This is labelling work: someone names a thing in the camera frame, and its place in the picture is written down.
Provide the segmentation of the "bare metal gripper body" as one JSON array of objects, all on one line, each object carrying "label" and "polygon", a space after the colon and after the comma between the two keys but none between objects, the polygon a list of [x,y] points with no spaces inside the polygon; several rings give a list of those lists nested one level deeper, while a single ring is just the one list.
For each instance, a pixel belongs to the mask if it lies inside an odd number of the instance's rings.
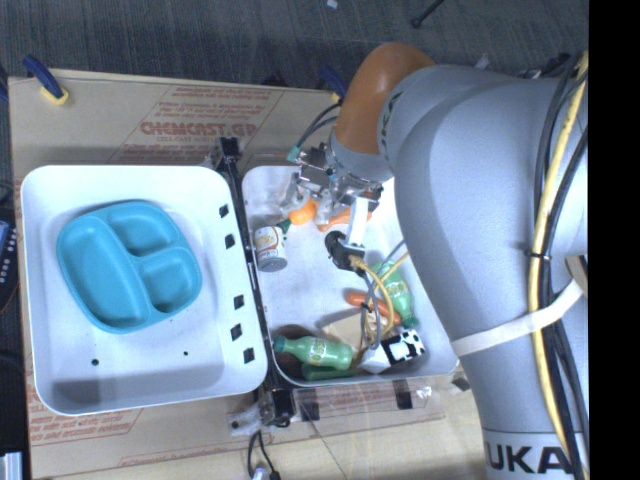
[{"label": "bare metal gripper body", "polygon": [[373,181],[349,171],[334,155],[329,144],[320,144],[296,155],[297,181],[312,193],[328,195],[335,204],[352,204],[363,197],[375,204],[384,191],[381,181]]}]

